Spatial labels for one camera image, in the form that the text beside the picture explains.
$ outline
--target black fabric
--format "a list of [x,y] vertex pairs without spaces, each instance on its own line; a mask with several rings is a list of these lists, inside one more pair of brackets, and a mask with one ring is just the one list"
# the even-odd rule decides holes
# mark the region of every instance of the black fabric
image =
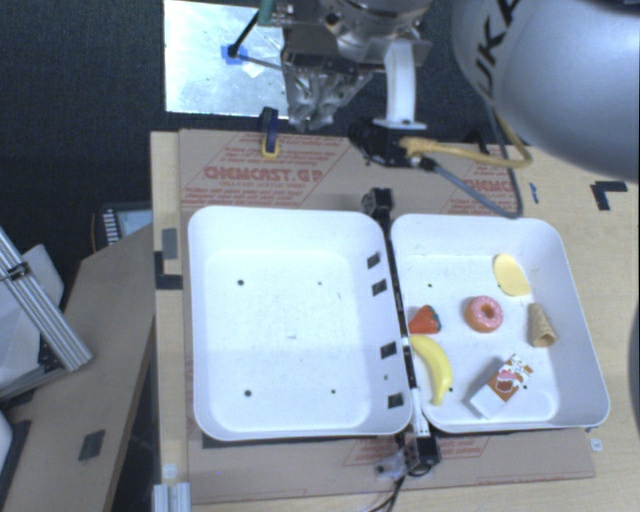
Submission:
[[[440,0],[427,17],[434,47],[420,71],[417,118],[437,138],[478,128],[490,139],[453,59],[450,11]],[[256,127],[164,111],[163,16],[160,0],[0,2],[0,225],[20,250],[44,243],[66,282],[91,252],[100,205],[149,199],[151,131]],[[351,121],[384,108],[380,76],[318,133],[346,135]]]

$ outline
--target red strawberry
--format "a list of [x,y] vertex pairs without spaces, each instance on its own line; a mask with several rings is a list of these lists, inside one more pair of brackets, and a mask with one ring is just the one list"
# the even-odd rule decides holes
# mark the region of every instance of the red strawberry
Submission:
[[431,306],[422,306],[409,322],[411,334],[437,334],[440,329],[440,318]]

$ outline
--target toy banana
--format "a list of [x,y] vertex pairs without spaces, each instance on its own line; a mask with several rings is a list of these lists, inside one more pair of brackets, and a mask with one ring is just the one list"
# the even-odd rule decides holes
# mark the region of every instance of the toy banana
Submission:
[[442,399],[453,382],[453,370],[449,358],[442,347],[429,336],[414,334],[409,336],[409,343],[418,355],[424,360],[429,369],[433,396],[433,405],[442,405]]

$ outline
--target wooden table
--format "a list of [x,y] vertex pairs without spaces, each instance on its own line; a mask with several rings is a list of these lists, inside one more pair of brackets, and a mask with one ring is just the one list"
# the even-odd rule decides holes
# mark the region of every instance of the wooden table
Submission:
[[94,358],[6,411],[30,427],[3,510],[111,510],[153,346],[151,248],[149,227],[82,262],[65,318]]
[[[640,432],[629,387],[631,330],[638,307],[638,187],[606,194],[610,210],[600,210],[592,185],[615,181],[559,162],[533,150],[535,164],[517,171],[525,216],[545,220],[565,244],[596,353],[611,399],[606,422],[589,436],[600,440],[593,453],[595,479],[402,492],[397,511],[410,510],[637,510],[640,490]],[[178,138],[152,137],[155,250],[163,229],[180,225]],[[180,254],[164,261],[167,275],[182,272]],[[187,479],[184,421],[182,301],[160,290],[157,301],[158,378],[163,481]],[[194,506],[197,512],[362,511],[380,501],[371,494]]]

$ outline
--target small box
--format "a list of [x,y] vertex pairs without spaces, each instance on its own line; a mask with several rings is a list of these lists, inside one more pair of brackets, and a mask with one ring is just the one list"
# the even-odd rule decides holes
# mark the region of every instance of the small box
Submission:
[[519,389],[526,389],[526,382],[532,373],[531,367],[513,354],[502,368],[491,376],[489,382],[473,395],[471,405],[485,418],[492,418]]

